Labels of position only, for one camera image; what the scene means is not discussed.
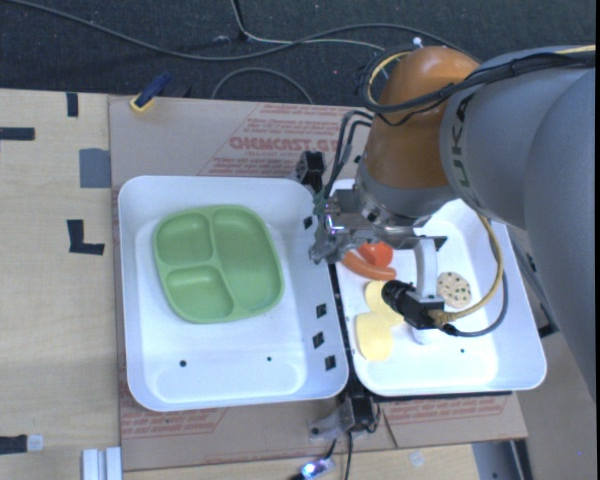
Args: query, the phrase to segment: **cardboard box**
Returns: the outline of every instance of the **cardboard box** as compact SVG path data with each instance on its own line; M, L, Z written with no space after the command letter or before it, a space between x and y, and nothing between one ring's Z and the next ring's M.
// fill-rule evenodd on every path
M129 98L111 97L109 110L125 470L323 455L329 443L313 441L310 425L336 408L335 398L169 413L146 410L133 399L126 383L116 205L122 185L141 175L293 178L302 151L321 151L327 163L333 159L342 116L351 109L158 98L139 114ZM362 152L367 130L356 130L351 158ZM342 177L354 172L350 163ZM357 451L527 435L515 393L387 401L381 407L378 429L356 436Z

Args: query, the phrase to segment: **black floor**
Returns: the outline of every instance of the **black floor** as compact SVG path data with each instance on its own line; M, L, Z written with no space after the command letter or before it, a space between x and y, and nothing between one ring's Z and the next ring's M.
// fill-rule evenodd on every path
M359 105L356 68L380 48L414 37L480 60L596 40L596 0L237 0L244 30L231 0L23 1L196 58L159 53L48 10L0 0L1 88L135 94L168 71L174 77L168 95L210 98L217 89L214 96L222 99L296 103L309 96L318 104ZM296 40L358 24L374 26L326 37L337 42L259 55L281 46L260 39ZM226 60L251 54L258 56ZM238 73L217 87L245 68L268 71Z

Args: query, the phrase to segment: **wooden table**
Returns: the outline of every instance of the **wooden table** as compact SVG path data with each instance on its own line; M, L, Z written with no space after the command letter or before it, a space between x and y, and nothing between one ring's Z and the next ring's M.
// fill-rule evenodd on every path
M109 149L108 96L0 89L0 436L39 434L42 451L0 455L0 480L78 479L84 449L120 445L111 190L81 188L79 151ZM68 220L102 255L69 252ZM125 473L129 480L284 479L306 460ZM341 470L325 480L340 478ZM354 453L351 479L479 478L470 444Z

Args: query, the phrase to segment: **white tray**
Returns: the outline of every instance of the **white tray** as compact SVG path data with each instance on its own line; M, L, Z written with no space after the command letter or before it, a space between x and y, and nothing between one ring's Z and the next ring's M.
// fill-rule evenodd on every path
M334 189L349 188L342 180ZM360 381L372 392L388 397L486 393L526 390L538 386L546 373L546 360L533 314L522 283L505 226L493 223L502 248L508 281L509 305L503 323L479 338L448 336L430 331L434 341L418 343L408 324L392 328L394 348L381 362L367 361L359 351L355 317L369 311L364 287L369 281L337 265L338 281L353 352L353 365ZM437 255L438 272L453 271L467 279L477 302L493 282L496 263L487 232L475 212L460 200L445 205L417 234L446 236ZM397 279L416 282L413 251L396 251L392 267ZM477 331L493 322L501 307L500 289L485 308L462 318L454 325L463 331Z
M192 324L169 307L152 234L168 215L216 204L242 205L264 220L285 291L262 315ZM328 268L308 256L316 219L305 229L313 212L306 188L286 179L141 176L124 184L118 209L127 377L140 404L175 411L329 398L343 389L349 370Z

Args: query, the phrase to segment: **green plate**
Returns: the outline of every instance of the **green plate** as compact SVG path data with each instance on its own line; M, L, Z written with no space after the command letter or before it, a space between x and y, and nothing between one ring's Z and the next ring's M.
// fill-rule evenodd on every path
M243 206L171 215L156 227L153 251L171 308L189 322L259 315L282 297L282 269L269 231Z

